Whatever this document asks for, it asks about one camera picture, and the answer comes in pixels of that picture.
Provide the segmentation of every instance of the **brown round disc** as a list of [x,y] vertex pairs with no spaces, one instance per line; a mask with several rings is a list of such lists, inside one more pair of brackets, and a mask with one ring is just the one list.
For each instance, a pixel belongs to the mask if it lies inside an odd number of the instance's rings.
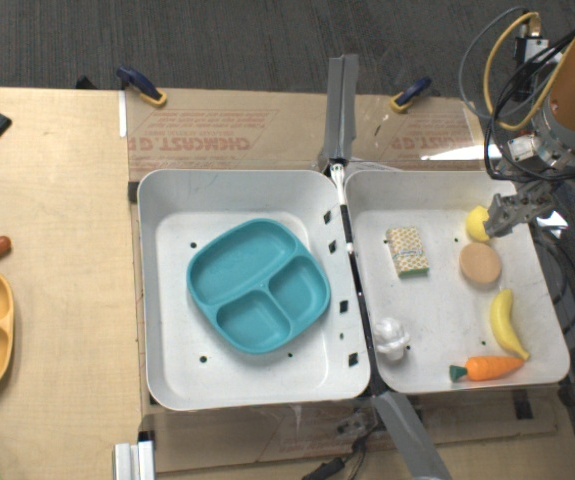
[[460,251],[460,270],[476,284],[490,284],[500,276],[500,258],[487,244],[469,244]]

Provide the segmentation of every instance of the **yellow cable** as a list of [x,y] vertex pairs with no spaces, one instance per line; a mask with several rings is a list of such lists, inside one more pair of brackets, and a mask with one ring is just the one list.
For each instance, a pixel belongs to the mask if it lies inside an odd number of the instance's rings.
[[[494,107],[491,103],[491,97],[489,95],[489,72],[491,71],[491,63],[494,60],[494,57],[496,56],[496,52],[498,51],[498,49],[500,48],[500,45],[502,44],[502,42],[507,39],[507,36],[509,36],[509,34],[512,33],[512,31],[518,27],[523,21],[530,19],[534,16],[538,16],[537,12],[529,12],[527,14],[523,14],[520,18],[518,18],[517,20],[515,20],[511,25],[509,25],[509,27],[507,27],[507,30],[505,30],[501,36],[498,38],[498,40],[496,41],[496,44],[494,45],[494,47],[492,48],[491,52],[489,53],[489,58],[487,59],[487,64],[485,65],[485,74],[483,76],[483,92],[485,94],[485,103],[487,104],[487,109],[489,110],[489,113],[493,115],[493,111],[494,111]],[[534,105],[531,107],[530,111],[527,113],[527,115],[523,118],[523,120],[518,123],[518,124],[508,124],[505,123],[504,121],[497,121],[498,125],[501,126],[502,128],[504,128],[505,130],[508,130],[510,132],[516,132],[519,130],[522,130],[531,120],[532,117],[534,117],[534,115],[536,114],[536,112],[538,112],[538,109],[540,109],[540,107],[543,104],[543,101],[545,101],[545,98],[547,97],[547,94],[549,93],[549,91],[551,90],[552,85],[554,85],[554,82],[556,81],[556,77],[558,76],[558,73],[560,72],[560,69],[562,68],[563,64],[565,63],[565,60],[567,58],[567,52],[569,52],[571,50],[571,47],[573,46],[573,44],[575,43],[575,38],[574,40],[569,44],[569,46],[567,47],[567,49],[565,50],[565,52],[563,53],[562,57],[560,58],[560,60],[558,61],[558,65],[556,66],[556,68],[554,69],[553,73],[551,74],[551,76],[549,77],[549,80],[547,81],[547,84],[545,85],[545,87],[543,88],[543,90],[540,92],[538,98],[536,99],[536,102],[534,103]]]

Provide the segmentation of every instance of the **white tray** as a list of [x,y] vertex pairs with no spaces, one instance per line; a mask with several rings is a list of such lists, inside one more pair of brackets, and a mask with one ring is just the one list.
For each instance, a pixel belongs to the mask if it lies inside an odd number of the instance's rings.
[[[161,170],[141,181],[138,205],[147,383],[161,405],[182,411],[344,400],[366,389],[370,367],[358,301],[336,191],[326,177]],[[327,275],[331,301],[296,339],[250,355],[233,348],[202,315],[185,274],[200,247],[259,217],[284,224],[308,248]],[[342,301],[347,310],[341,313]]]
[[[503,270],[488,290],[460,273],[459,254],[471,243],[465,218],[495,193],[515,193],[509,182],[485,172],[359,171],[345,183],[360,277],[372,326],[394,317],[411,335],[400,362],[378,354],[378,370],[390,388],[421,394],[458,389],[556,383],[569,370],[569,351],[551,302],[529,228],[518,225],[489,245]],[[428,258],[427,275],[398,278],[385,232],[416,226]],[[501,288],[514,292],[512,321],[530,359],[511,375],[484,382],[451,382],[449,365],[469,356],[506,355],[489,325],[491,300]]]

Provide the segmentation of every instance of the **dark gray floor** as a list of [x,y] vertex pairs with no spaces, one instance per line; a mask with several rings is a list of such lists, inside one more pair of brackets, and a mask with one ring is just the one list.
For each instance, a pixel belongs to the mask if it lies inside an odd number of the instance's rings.
[[[0,86],[73,88],[85,75],[118,89],[125,64],[159,87],[324,93],[329,58],[357,53],[359,93],[393,95],[428,76],[432,95],[457,97],[468,45],[514,6],[540,12],[552,40],[575,27],[575,0],[0,0]],[[489,50],[517,16],[470,56],[465,88],[479,108]],[[492,92],[511,54],[499,53]]]

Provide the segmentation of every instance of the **yellow and blue clamp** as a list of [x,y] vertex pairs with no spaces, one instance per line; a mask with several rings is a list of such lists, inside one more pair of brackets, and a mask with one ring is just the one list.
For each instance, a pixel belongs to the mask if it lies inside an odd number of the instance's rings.
[[404,114],[414,103],[414,99],[431,85],[431,78],[424,77],[415,82],[406,91],[400,92],[389,100],[389,106],[394,112]]
[[140,97],[147,103],[162,107],[167,103],[167,95],[157,89],[156,86],[142,73],[127,66],[120,66],[116,70],[116,76],[122,80],[122,88],[133,85],[140,91]]

